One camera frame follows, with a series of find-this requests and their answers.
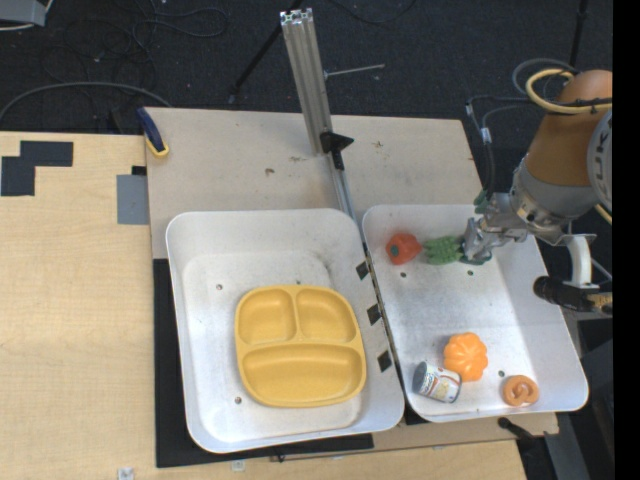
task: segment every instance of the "can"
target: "can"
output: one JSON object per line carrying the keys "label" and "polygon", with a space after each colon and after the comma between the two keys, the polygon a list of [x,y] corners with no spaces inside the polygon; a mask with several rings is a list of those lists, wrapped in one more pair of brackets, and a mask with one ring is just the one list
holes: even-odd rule
{"label": "can", "polygon": [[451,370],[422,361],[413,374],[413,391],[419,395],[453,403],[460,394],[462,380],[460,375]]}

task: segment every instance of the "yellow plate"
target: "yellow plate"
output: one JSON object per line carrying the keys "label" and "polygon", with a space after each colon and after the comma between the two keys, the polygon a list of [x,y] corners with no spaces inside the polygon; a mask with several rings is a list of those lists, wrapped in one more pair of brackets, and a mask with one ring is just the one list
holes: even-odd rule
{"label": "yellow plate", "polygon": [[276,285],[247,293],[236,308],[242,382],[273,407],[319,407],[357,395],[367,377],[358,322],[335,290]]}

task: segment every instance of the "donut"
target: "donut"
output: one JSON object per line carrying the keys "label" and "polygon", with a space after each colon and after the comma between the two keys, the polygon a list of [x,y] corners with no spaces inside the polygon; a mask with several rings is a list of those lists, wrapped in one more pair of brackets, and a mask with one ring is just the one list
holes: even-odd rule
{"label": "donut", "polygon": [[526,375],[509,377],[502,387],[503,400],[513,407],[533,404],[538,401],[539,396],[538,385]]}

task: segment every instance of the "yellow cable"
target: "yellow cable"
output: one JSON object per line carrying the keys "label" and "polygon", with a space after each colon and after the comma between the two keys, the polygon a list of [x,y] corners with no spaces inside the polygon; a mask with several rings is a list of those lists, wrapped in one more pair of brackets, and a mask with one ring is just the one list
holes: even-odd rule
{"label": "yellow cable", "polygon": [[529,98],[531,98],[531,100],[537,105],[539,105],[540,107],[546,110],[549,110],[550,112],[558,112],[561,114],[583,114],[585,112],[591,112],[593,110],[598,111],[598,110],[605,110],[605,109],[611,108],[612,106],[611,103],[601,103],[598,105],[584,105],[582,107],[565,107],[563,105],[555,105],[554,103],[551,103],[541,98],[533,90],[533,84],[534,82],[537,82],[541,78],[544,78],[545,76],[551,76],[551,75],[561,75],[567,79],[573,78],[573,75],[564,69],[543,69],[542,71],[539,71],[535,75],[532,75],[527,80],[526,90],[527,90],[527,94],[529,95]]}
{"label": "yellow cable", "polygon": [[606,220],[611,226],[613,226],[613,217],[611,216],[611,214],[609,212],[607,212],[607,210],[605,210],[602,205],[595,205],[594,207],[596,209],[596,211],[600,214],[600,216]]}

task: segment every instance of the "black clamp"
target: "black clamp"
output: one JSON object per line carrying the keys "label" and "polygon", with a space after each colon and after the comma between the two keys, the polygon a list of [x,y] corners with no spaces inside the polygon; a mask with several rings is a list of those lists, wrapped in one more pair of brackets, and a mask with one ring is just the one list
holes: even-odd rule
{"label": "black clamp", "polygon": [[354,140],[344,135],[334,132],[322,132],[320,134],[320,144],[324,153],[331,153],[333,165],[336,169],[344,171],[344,162],[342,161],[342,150],[352,144]]}

